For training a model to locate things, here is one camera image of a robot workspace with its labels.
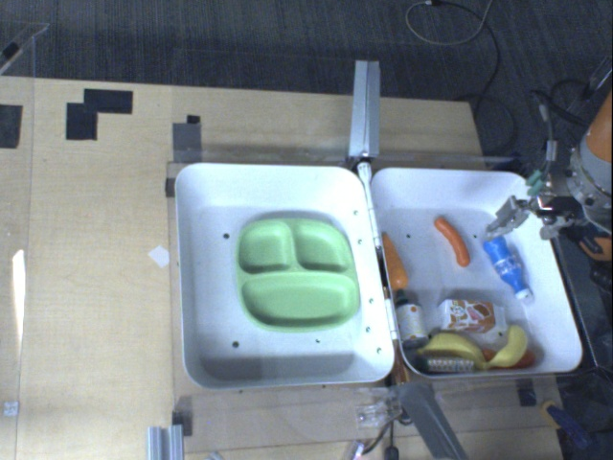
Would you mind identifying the orange carrot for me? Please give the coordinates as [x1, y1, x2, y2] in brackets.
[380, 231, 410, 291]

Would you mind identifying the blue plastic bottle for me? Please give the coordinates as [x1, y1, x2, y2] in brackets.
[481, 235, 535, 303]

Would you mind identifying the small orange-label bottle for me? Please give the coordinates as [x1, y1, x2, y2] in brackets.
[393, 288, 430, 350]

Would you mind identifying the orange sausage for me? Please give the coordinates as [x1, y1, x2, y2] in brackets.
[433, 215, 472, 269]

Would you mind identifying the yellow banana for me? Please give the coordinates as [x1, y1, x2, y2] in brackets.
[487, 324, 530, 370]
[416, 332, 490, 372]

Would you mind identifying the white and brown carton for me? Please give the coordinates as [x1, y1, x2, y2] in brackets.
[437, 298, 509, 335]

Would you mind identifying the white plastic tray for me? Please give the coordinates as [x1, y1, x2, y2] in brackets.
[173, 162, 397, 392]
[371, 167, 585, 380]

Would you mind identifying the green divided plate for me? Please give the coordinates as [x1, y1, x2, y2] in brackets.
[235, 211, 362, 334]

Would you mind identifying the red sausage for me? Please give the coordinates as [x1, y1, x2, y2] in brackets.
[480, 347, 537, 369]

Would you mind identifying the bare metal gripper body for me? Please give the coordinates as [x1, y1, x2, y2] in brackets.
[534, 179, 612, 242]

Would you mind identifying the dark patterned can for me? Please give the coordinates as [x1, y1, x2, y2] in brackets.
[416, 354, 478, 375]

